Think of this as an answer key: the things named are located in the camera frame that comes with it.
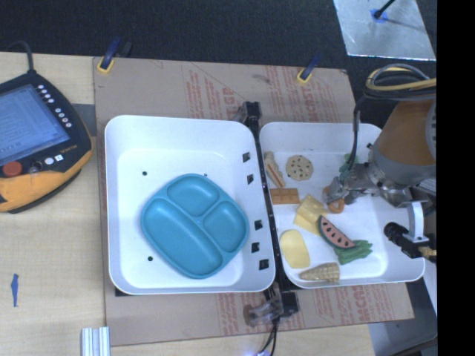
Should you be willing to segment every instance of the black surface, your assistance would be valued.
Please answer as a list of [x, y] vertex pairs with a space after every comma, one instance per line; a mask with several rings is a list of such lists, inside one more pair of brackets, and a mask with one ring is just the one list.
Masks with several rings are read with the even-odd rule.
[[[416, 3], [436, 54], [437, 0]], [[101, 56], [114, 36], [134, 58], [303, 67], [319, 53], [319, 67], [348, 71], [356, 99], [372, 71], [399, 62], [348, 56], [333, 0], [0, 0], [0, 22], [0, 47], [23, 39], [34, 53]], [[435, 62], [404, 63], [436, 76]], [[391, 110], [361, 119], [382, 126]]]

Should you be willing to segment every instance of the white tray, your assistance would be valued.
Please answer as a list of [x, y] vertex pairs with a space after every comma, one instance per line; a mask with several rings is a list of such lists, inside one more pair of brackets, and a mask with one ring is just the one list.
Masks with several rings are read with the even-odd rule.
[[[358, 132], [357, 156], [359, 162], [368, 158], [367, 144], [374, 142], [380, 133], [374, 125], [362, 124]], [[353, 129], [351, 124], [322, 124], [272, 122], [263, 126], [260, 133], [263, 154], [274, 153], [275, 161], [283, 172], [286, 188], [297, 188], [300, 200], [307, 194], [324, 202], [322, 190], [328, 186], [344, 163], [344, 155], [351, 152]], [[297, 182], [285, 175], [289, 157], [301, 154], [314, 167], [310, 179]], [[276, 187], [270, 179], [269, 187]], [[298, 205], [273, 205], [279, 237], [285, 230], [297, 229], [309, 249], [310, 266], [337, 261], [332, 247], [317, 235], [293, 224]], [[388, 222], [409, 226], [405, 208], [394, 208], [381, 197], [359, 197], [352, 205], [346, 205], [340, 214], [328, 213], [327, 218], [350, 239], [368, 240], [373, 253], [368, 257], [343, 265], [341, 279], [337, 283], [305, 281], [298, 277], [303, 269], [291, 268], [283, 258], [287, 277], [303, 289], [328, 286], [367, 285], [372, 283], [396, 283], [418, 280], [424, 273], [422, 258], [410, 259], [401, 249], [389, 241], [383, 233]]]
[[[217, 293], [262, 291], [270, 286], [275, 263], [269, 218], [255, 141], [246, 126], [223, 120], [118, 116], [105, 129], [105, 161], [109, 273], [119, 290], [127, 294]], [[188, 173], [206, 175], [219, 185], [249, 221], [242, 249], [206, 279], [173, 269], [140, 228], [140, 213], [150, 197]]]

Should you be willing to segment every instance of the metal stand base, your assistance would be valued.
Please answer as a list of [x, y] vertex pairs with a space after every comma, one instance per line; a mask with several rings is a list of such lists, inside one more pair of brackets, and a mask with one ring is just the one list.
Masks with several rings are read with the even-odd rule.
[[347, 54], [435, 61], [416, 0], [396, 0], [375, 19], [387, 1], [333, 0]]

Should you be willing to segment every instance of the toy watermelon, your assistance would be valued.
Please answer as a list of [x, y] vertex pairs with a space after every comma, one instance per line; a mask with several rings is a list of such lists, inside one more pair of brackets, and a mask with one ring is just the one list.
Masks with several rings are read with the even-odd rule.
[[347, 235], [336, 228], [323, 215], [320, 215], [318, 218], [317, 226], [321, 236], [335, 248], [348, 249], [356, 246], [355, 243], [347, 237]]

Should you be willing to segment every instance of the blue mark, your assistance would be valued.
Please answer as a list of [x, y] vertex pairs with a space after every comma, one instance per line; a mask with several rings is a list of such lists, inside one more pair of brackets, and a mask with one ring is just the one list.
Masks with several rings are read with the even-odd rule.
[[384, 24], [387, 20], [388, 20], [388, 17], [387, 17], [387, 14], [386, 12], [383, 12], [380, 16], [379, 16], [379, 19], [377, 19], [374, 14], [377, 12], [378, 10], [377, 9], [372, 9], [370, 10], [370, 13], [371, 13], [371, 18], [373, 19], [374, 22], [378, 22], [380, 24]]
[[12, 279], [13, 307], [17, 307], [16, 298], [18, 294], [18, 274], [13, 275]]

